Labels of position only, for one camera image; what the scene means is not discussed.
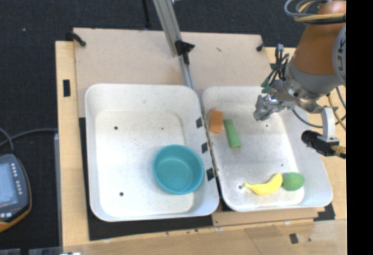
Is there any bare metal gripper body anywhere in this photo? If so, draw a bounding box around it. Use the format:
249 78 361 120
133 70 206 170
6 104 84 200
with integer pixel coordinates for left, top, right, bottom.
268 80 323 114

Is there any green cylinder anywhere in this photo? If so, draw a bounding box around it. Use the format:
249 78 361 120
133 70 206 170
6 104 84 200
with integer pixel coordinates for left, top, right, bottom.
223 118 243 150

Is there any orange toy bread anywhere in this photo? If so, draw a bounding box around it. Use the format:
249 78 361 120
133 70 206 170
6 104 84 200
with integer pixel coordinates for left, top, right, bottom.
208 109 225 134

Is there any white plastic tray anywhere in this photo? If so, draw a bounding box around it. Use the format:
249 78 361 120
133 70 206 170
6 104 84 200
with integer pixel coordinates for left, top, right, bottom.
201 85 334 214
85 82 220 223

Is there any green round toy fruit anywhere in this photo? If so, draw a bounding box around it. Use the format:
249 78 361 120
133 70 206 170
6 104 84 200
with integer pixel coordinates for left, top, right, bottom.
281 172 305 192

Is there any yellow banana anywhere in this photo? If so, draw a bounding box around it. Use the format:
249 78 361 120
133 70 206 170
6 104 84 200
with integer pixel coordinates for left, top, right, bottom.
244 172 284 197

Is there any teal bowl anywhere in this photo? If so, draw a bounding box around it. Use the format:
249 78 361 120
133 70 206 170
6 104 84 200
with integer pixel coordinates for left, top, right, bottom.
152 144 205 196

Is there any pale flat board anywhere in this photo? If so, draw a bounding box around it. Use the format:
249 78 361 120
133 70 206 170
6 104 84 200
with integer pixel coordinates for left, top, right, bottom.
72 27 336 227

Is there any black cylinder on white bracket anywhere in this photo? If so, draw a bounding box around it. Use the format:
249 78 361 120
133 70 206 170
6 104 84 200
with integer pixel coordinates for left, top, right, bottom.
301 106 340 158

